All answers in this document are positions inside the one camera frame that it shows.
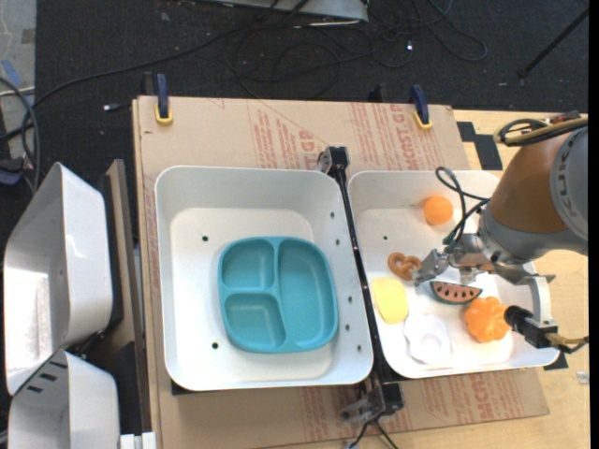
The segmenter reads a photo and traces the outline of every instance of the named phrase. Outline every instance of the orange ball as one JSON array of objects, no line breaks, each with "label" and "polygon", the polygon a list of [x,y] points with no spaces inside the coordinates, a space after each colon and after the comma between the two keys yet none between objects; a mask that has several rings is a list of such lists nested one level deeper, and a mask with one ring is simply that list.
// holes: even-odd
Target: orange ball
[{"label": "orange ball", "polygon": [[443,196],[431,196],[424,202],[424,217],[429,225],[444,225],[453,218],[453,205]]}]

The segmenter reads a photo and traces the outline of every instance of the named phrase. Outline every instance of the clamp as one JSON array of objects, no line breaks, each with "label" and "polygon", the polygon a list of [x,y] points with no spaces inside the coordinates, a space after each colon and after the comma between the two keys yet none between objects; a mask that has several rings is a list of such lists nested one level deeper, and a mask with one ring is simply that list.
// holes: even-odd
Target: clamp
[{"label": "clamp", "polygon": [[160,124],[172,123],[172,108],[168,101],[167,77],[164,73],[156,73],[153,77],[153,86],[158,97],[154,106],[156,121]]},{"label": "clamp", "polygon": [[418,127],[423,130],[428,130],[432,127],[432,121],[429,118],[429,105],[427,99],[424,96],[424,92],[418,85],[412,86],[410,89],[410,100],[409,103],[414,103],[416,111],[414,112],[414,118]]}]

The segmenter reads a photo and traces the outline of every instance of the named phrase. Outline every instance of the white plastic bin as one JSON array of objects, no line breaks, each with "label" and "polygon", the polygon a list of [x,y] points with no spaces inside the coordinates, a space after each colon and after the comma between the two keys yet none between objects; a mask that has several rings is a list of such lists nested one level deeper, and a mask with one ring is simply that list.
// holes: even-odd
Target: white plastic bin
[{"label": "white plastic bin", "polygon": [[56,163],[5,251],[8,392],[15,394],[58,349],[105,329],[111,312],[104,198]]},{"label": "white plastic bin", "polygon": [[[455,171],[462,190],[477,196],[491,196],[498,179],[484,171]],[[460,200],[436,178],[434,171],[365,171],[348,183],[358,244],[371,282],[378,277],[395,277],[387,267],[391,253],[404,253],[424,259],[432,249],[442,251],[443,238],[461,218]],[[423,204],[430,196],[444,196],[454,206],[453,219],[442,225],[426,223]],[[468,199],[468,208],[475,200]],[[466,231],[475,232],[478,216],[467,221]],[[449,268],[435,280],[460,283],[460,274]],[[558,357],[553,348],[536,349],[512,331],[502,340],[475,341],[463,321],[466,306],[444,304],[431,297],[429,283],[415,287],[402,281],[410,313],[433,314],[447,326],[451,341],[451,360],[444,364],[424,364],[414,359],[403,334],[403,323],[388,324],[375,311],[377,328],[388,364],[407,378],[424,378],[501,369],[545,366]],[[533,299],[528,286],[515,286],[499,276],[483,274],[472,286],[484,288],[482,297],[496,296],[506,306],[531,309]]]},{"label": "white plastic bin", "polygon": [[10,402],[10,449],[115,449],[119,438],[114,379],[63,350]]},{"label": "white plastic bin", "polygon": [[[165,358],[171,379],[191,391],[354,384],[373,349],[341,190],[317,171],[171,167],[155,184]],[[293,237],[329,261],[339,326],[325,346],[259,354],[227,337],[218,261],[238,239]]]}]

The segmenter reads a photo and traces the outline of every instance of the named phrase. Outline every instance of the toy food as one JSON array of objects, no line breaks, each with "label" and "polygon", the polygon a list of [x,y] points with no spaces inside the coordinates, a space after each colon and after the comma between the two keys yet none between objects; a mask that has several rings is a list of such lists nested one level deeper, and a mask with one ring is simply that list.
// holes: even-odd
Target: toy food
[{"label": "toy food", "polygon": [[387,265],[393,274],[403,280],[412,280],[412,272],[422,267],[422,262],[415,256],[406,256],[403,253],[391,253],[387,258]]},{"label": "toy food", "polygon": [[444,364],[451,357],[447,326],[433,314],[410,314],[403,324],[410,354],[425,364]]},{"label": "toy food", "polygon": [[479,342],[501,340],[510,327],[504,320],[507,306],[497,297],[478,297],[464,314],[468,332]]},{"label": "toy food", "polygon": [[386,323],[395,325],[408,315],[408,299],[402,282],[395,278],[375,278],[371,282],[374,305]]},{"label": "toy food", "polygon": [[453,205],[443,196],[431,196],[424,202],[424,218],[429,225],[444,225],[453,218]]},{"label": "toy food", "polygon": [[454,282],[431,281],[432,295],[446,304],[465,304],[480,296],[481,288]]}]

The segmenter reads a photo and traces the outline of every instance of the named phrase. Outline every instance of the blue plastic tray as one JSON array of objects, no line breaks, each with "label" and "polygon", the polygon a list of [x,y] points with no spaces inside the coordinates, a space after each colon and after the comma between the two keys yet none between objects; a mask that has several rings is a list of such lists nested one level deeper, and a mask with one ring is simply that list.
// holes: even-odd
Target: blue plastic tray
[{"label": "blue plastic tray", "polygon": [[329,262],[305,239],[240,239],[221,253],[218,288],[226,333],[255,353],[310,351],[337,332]]}]

